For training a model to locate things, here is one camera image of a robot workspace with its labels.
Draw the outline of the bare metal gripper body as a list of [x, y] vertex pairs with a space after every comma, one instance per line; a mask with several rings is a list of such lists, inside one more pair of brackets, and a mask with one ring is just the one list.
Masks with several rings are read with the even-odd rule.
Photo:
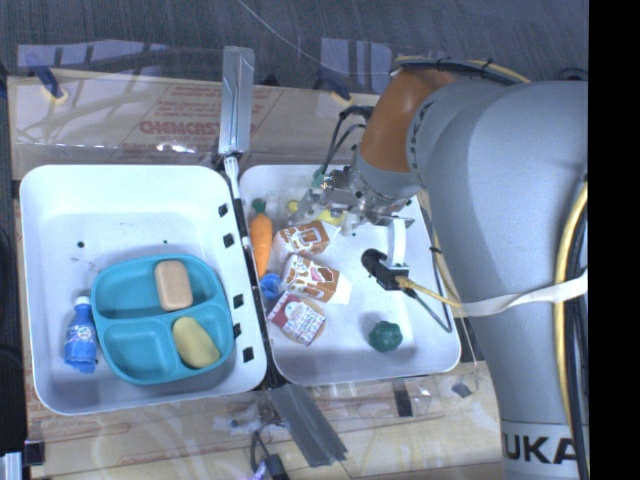
[[386, 227], [415, 194], [416, 181], [410, 173], [350, 165], [331, 172], [321, 201], [330, 210], [360, 214], [361, 225]]

